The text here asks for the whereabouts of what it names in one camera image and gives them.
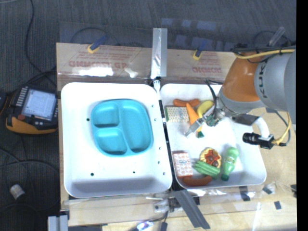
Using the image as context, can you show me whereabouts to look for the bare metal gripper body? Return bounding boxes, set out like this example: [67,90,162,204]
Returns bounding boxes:
[190,104,227,131]

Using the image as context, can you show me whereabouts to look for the yellow banana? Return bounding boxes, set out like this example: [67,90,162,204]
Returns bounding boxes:
[196,100,214,118]

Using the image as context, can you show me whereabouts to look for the white and green patterned packet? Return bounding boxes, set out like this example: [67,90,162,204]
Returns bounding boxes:
[165,106,190,123]

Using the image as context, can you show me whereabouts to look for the orange toy sausage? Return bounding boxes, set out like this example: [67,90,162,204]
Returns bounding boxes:
[182,175,213,187]
[172,98,200,107]

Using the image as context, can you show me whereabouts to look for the toy pizza slice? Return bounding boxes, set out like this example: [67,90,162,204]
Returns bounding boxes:
[199,147,222,167]

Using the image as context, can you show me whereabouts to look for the pink and white carton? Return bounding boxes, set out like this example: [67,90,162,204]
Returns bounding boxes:
[172,150,194,179]

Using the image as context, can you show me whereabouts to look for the green toy pea pods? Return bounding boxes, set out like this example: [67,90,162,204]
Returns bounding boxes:
[193,160,221,179]

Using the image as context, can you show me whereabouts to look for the green plastic bottle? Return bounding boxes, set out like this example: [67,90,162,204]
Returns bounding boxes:
[220,147,240,181]

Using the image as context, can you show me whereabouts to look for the blue divided plate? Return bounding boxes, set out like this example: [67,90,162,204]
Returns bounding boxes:
[90,99,154,156]

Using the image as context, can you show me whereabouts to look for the white plastic tray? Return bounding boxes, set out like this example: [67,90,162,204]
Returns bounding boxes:
[159,83,267,190]
[60,82,173,199]

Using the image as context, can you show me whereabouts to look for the brown cardboard board, red print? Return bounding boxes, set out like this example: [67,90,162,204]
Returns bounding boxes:
[55,42,297,227]

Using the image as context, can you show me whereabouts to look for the small grey metal cylinder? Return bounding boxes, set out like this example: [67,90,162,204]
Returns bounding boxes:
[9,183,26,200]

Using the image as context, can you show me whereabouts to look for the black cylinder on white bracket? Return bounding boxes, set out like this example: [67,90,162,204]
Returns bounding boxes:
[242,116,275,150]

